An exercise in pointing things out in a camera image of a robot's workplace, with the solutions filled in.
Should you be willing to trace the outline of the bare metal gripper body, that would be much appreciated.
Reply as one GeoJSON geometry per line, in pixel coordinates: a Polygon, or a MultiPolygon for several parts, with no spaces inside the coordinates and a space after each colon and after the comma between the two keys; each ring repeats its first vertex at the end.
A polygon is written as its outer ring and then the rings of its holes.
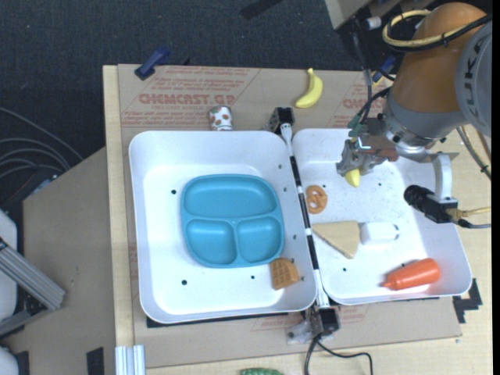
{"type": "Polygon", "coordinates": [[[377,163],[393,162],[399,157],[423,161],[434,140],[414,134],[397,120],[368,118],[357,123],[348,133],[356,151],[372,149],[377,155],[377,163]]]}

